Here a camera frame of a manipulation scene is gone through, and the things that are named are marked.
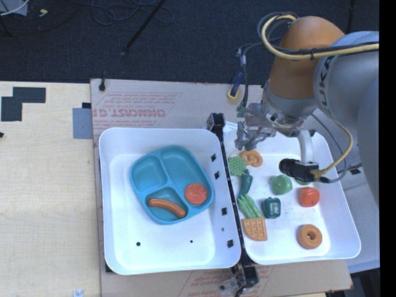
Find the blue divided plate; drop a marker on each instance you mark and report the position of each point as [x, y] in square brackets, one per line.
[151, 172]

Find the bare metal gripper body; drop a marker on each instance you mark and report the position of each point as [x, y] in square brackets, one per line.
[263, 122]

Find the orange pretzel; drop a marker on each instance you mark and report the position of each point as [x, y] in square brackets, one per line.
[256, 160]

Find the orange sausage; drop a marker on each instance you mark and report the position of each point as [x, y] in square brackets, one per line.
[167, 206]

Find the dark green bell pepper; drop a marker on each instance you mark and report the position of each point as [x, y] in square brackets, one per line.
[271, 208]

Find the green apple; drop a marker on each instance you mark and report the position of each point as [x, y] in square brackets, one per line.
[282, 185]

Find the orange waffle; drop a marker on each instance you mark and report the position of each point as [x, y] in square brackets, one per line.
[255, 229]

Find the green chili pepper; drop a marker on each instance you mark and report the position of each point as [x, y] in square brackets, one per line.
[246, 182]

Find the orange doughnut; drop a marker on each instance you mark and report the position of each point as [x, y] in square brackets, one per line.
[301, 241]

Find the green round toy food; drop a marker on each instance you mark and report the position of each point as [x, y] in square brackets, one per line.
[303, 182]

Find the orange fruit slice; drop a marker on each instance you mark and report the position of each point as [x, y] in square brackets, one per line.
[195, 194]

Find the green asparagus bunch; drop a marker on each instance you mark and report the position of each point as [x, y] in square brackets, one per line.
[249, 207]

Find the white plastic tray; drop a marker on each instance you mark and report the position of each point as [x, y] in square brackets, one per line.
[284, 227]
[161, 246]

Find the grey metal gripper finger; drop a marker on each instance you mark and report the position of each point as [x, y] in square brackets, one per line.
[255, 138]
[240, 136]

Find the brown cardboard board, red print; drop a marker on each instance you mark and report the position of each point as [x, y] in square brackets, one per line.
[161, 104]

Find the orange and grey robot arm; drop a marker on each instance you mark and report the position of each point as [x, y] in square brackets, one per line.
[340, 82]

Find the thin black rod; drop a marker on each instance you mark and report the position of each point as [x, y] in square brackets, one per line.
[231, 184]

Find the orange tomato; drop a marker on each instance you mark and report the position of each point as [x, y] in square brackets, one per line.
[309, 196]

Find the green bumpy toy food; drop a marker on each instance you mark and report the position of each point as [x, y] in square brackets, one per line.
[237, 166]

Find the black cylinder on white bracket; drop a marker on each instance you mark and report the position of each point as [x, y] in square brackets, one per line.
[297, 169]

